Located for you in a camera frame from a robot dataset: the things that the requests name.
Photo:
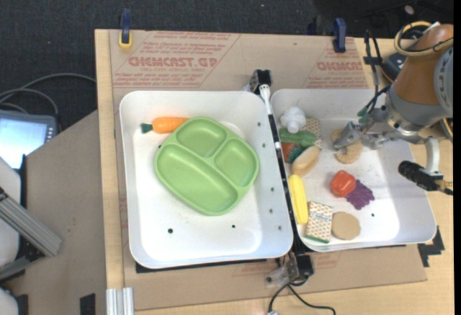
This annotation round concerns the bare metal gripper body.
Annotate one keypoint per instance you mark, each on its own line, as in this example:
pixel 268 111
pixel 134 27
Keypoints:
pixel 378 131

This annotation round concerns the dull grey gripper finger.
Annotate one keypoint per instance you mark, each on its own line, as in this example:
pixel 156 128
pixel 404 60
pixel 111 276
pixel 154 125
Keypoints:
pixel 352 128
pixel 343 142

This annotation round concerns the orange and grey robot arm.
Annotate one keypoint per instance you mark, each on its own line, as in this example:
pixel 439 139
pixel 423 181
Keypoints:
pixel 414 79

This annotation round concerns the tan pretzel biscuit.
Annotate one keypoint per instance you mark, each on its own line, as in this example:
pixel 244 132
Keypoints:
pixel 351 156

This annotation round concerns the patterned beige packet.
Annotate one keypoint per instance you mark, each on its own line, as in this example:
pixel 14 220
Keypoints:
pixel 314 126

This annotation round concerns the tan bread roll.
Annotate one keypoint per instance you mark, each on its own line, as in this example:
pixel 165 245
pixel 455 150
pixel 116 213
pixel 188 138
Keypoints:
pixel 306 160

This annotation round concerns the orange bell pepper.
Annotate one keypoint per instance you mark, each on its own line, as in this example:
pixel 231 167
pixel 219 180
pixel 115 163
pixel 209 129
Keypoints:
pixel 342 184

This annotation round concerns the green cucumber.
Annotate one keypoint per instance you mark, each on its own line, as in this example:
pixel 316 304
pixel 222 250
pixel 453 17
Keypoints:
pixel 300 138

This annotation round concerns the red strawberry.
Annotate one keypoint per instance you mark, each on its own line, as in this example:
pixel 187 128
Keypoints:
pixel 288 153

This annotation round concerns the purple grapes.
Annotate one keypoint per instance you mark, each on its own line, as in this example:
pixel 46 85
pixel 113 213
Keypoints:
pixel 361 196

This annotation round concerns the thin black and white rod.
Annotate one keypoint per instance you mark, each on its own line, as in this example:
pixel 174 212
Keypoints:
pixel 276 142

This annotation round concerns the white plastic tray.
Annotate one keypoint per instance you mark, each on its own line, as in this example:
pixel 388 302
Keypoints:
pixel 389 198
pixel 201 238

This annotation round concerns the yellow corn cob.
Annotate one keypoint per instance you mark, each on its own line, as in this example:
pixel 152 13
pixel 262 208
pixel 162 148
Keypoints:
pixel 299 198

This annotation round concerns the white and blue patterned carton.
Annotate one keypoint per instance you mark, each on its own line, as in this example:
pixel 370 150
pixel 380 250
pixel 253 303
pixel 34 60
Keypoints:
pixel 320 221

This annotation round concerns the round tan biscuit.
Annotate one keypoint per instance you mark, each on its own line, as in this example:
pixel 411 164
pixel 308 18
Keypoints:
pixel 345 226

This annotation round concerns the green divided plate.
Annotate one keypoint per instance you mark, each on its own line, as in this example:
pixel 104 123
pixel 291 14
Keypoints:
pixel 201 169

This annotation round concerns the brown cardboard board red print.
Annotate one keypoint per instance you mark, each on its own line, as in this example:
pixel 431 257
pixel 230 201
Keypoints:
pixel 216 61

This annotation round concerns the orange carrot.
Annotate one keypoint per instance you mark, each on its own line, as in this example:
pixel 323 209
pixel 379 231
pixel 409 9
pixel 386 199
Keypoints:
pixel 167 124

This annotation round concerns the black cylinder on white bracket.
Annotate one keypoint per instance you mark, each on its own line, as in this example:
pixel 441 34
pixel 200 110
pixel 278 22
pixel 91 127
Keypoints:
pixel 417 173

